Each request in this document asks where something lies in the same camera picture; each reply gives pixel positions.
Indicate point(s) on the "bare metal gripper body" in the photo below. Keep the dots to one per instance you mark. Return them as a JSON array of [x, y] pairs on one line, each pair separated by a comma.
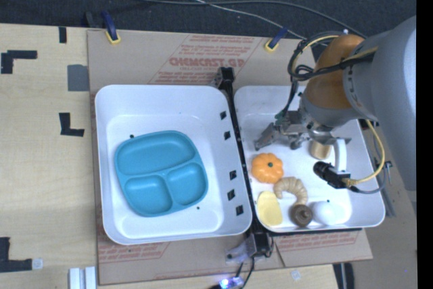
[[294, 127]]

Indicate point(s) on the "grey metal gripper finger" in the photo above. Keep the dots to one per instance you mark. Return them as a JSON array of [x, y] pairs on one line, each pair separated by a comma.
[[296, 142], [267, 137]]

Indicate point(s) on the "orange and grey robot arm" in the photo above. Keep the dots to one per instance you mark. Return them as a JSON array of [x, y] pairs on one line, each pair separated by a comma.
[[385, 84]]

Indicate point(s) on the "beige toy cylinder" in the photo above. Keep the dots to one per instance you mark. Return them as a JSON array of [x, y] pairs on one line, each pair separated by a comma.
[[319, 151]]

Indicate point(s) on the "thin black rod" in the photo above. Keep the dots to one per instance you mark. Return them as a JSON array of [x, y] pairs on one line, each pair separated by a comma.
[[243, 159]]

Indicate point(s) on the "orange toy pumpkin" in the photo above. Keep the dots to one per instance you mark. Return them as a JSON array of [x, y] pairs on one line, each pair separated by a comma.
[[265, 171]]

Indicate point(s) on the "beige toy croissant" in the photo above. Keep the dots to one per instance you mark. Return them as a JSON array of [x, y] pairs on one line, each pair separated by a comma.
[[297, 187]]

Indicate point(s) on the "pale yellow oval toy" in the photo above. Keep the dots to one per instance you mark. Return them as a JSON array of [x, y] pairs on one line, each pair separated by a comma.
[[269, 210]]

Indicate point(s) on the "brown toy mushroom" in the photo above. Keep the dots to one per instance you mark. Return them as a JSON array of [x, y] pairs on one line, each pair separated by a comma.
[[300, 215]]

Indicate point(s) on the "white toy egg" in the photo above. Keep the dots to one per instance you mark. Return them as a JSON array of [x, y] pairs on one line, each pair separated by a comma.
[[326, 213]]

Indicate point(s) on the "white plastic tray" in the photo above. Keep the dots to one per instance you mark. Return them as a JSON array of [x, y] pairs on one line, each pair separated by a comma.
[[358, 206], [169, 105]]

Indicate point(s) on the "blue divided plate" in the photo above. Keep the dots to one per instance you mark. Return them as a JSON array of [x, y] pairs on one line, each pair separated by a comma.
[[159, 172]]

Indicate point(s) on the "brown cardboard board red print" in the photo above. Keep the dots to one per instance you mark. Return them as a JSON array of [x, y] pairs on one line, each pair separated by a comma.
[[152, 61]]

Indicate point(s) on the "black cylinder on white bracket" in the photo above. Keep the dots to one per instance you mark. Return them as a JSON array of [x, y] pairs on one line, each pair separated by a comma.
[[329, 172]]

